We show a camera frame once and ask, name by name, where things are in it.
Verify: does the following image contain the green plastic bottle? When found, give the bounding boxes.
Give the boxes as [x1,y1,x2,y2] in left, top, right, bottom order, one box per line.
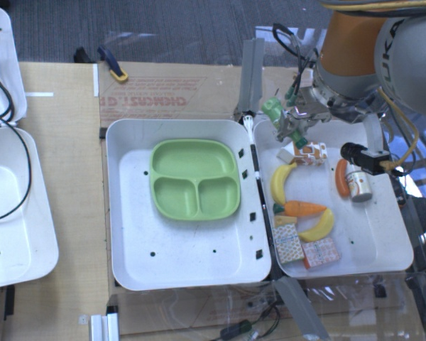
[261,97,309,150]

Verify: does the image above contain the orange carrot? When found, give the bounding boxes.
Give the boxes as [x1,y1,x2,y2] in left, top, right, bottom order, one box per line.
[272,200,328,218]

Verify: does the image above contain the red patterned packet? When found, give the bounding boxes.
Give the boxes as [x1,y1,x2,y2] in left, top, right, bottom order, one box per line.
[301,237,342,271]

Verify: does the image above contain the orange and white carton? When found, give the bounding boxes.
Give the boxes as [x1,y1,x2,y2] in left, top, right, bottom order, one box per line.
[276,141,329,167]

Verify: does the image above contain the white plastic tray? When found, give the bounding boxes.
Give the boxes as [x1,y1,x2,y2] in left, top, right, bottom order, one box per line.
[252,119,415,281]
[105,118,273,292]
[0,4,28,124]
[0,125,60,291]

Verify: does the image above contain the black cylinder on white bracket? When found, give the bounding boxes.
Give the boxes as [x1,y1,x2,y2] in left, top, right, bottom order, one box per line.
[339,114,392,176]

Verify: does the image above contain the orange sausage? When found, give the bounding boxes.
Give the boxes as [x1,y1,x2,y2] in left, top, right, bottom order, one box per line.
[334,158,351,198]

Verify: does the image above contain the yellow banana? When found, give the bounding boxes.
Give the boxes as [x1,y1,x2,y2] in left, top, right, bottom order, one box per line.
[297,207,336,244]
[270,161,298,206]

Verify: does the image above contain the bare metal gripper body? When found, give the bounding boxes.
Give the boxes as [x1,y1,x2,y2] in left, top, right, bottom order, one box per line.
[283,84,390,124]

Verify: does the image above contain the white can orange print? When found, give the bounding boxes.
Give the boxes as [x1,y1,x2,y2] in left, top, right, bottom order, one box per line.
[344,163,373,203]

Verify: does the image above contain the green divided plate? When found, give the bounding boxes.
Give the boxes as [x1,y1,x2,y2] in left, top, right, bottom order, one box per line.
[149,138,242,222]

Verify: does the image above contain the orange patterned packet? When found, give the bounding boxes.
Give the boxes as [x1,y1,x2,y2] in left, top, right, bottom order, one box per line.
[272,222,305,266]

